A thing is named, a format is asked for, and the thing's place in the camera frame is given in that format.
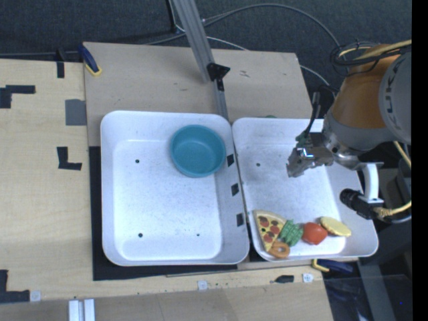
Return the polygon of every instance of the teal bowl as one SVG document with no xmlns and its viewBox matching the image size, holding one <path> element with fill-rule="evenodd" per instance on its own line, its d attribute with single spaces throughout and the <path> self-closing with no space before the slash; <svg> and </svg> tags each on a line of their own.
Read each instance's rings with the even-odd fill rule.
<svg viewBox="0 0 428 321">
<path fill-rule="evenodd" d="M 220 136 L 201 125 L 188 125 L 176 131 L 170 152 L 176 168 L 188 177 L 212 175 L 226 158 L 225 143 Z"/>
</svg>

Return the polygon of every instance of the toy tomato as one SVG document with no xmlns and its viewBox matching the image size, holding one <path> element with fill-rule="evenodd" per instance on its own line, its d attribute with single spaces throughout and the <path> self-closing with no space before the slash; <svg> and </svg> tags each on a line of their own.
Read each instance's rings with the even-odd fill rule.
<svg viewBox="0 0 428 321">
<path fill-rule="evenodd" d="M 312 245 L 318 245 L 321 241 L 326 239 L 327 235 L 327 230 L 317 223 L 308 222 L 303 226 L 302 240 Z"/>
</svg>

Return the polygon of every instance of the black clamp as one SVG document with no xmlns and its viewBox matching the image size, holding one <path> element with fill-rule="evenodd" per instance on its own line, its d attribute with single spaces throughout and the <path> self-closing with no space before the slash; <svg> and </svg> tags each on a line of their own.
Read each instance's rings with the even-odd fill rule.
<svg viewBox="0 0 428 321">
<path fill-rule="evenodd" d="M 230 71 L 230 68 L 221 66 L 220 64 L 210 63 L 207 66 L 207 70 L 211 81 L 217 81 L 217 89 L 224 92 L 225 86 L 223 85 L 223 78 Z"/>
</svg>

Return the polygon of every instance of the toy pizza slice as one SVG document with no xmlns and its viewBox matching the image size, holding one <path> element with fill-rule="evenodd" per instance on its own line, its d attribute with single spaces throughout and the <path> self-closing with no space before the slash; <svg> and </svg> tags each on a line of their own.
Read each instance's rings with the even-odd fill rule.
<svg viewBox="0 0 428 321">
<path fill-rule="evenodd" d="M 263 247 L 269 252 L 287 220 L 281 215 L 261 209 L 254 210 L 253 215 Z"/>
</svg>

